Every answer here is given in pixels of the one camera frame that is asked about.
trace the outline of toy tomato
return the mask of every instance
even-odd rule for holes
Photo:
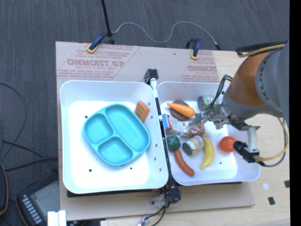
[[[231,136],[225,136],[220,140],[220,149],[226,153],[234,151],[233,144],[236,142],[236,139]]]

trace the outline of toy sausage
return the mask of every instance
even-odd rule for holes
[[[189,176],[194,175],[194,170],[190,168],[186,162],[184,161],[181,151],[180,150],[175,150],[174,151],[174,158],[176,162],[178,163],[179,167]]]

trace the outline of toy carrot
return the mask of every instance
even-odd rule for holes
[[[196,115],[196,112],[193,108],[186,106],[186,105],[181,105],[181,104],[175,104],[175,103],[167,103],[167,105],[177,111],[178,113],[181,113],[182,115],[185,115],[187,117],[192,117]]]

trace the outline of toy banana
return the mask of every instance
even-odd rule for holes
[[[205,143],[204,148],[206,154],[205,154],[203,164],[199,167],[200,169],[203,169],[204,167],[210,165],[213,162],[214,153],[215,153],[212,142],[206,137],[203,137],[203,140]]]

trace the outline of clamp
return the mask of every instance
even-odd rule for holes
[[[101,43],[104,38],[105,33],[101,33],[92,43],[89,44],[89,46],[87,47],[87,51],[90,54],[93,54],[97,50],[98,44]]]
[[[199,38],[197,38],[197,39],[191,39],[186,44],[185,48],[192,48],[191,54],[190,54],[191,59],[193,59],[193,60],[197,60],[198,59],[198,50],[199,50],[200,45],[201,45],[201,40]]]

